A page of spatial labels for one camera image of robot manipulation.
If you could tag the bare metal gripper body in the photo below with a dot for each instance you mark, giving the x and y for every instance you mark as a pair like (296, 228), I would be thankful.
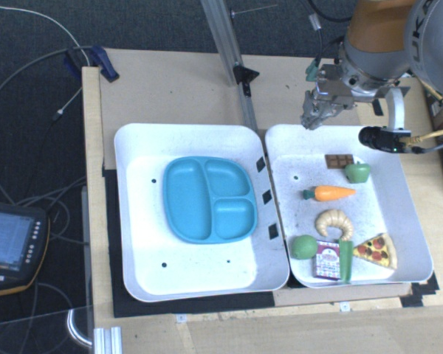
(334, 83)

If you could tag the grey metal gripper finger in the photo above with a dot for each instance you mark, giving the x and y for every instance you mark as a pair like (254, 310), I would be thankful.
(325, 112)
(309, 111)

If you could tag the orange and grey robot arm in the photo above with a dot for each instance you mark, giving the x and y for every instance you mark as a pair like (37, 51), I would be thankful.
(380, 20)

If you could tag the brown chocolate bar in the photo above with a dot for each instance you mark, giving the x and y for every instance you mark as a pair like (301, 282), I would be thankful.
(339, 161)

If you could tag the green apple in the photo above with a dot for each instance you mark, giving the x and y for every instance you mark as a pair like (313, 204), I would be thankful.
(357, 173)

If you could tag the orange carrot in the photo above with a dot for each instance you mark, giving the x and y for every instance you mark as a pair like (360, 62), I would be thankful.
(332, 193)

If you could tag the beige croissant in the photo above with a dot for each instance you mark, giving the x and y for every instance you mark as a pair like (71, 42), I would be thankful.
(334, 218)

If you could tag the white plastic tray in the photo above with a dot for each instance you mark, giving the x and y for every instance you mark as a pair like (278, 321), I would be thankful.
(147, 205)
(395, 205)

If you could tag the brown cardboard board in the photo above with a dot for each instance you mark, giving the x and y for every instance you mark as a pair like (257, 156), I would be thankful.
(177, 90)

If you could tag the green round fruit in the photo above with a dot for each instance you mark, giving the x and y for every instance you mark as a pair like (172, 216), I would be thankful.
(304, 247)

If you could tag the blue divided plate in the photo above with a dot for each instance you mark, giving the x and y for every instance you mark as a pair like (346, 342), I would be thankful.
(192, 201)

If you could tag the pink and white carton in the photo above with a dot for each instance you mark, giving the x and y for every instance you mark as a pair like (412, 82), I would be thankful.
(326, 260)

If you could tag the yellow pizza slice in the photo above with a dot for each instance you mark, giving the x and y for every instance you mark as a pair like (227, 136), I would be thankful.
(380, 251)

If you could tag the green pea pod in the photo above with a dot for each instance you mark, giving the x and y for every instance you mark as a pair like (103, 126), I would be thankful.
(345, 262)

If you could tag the black cylinder on white bracket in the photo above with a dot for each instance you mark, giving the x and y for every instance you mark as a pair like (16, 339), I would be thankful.
(379, 138)

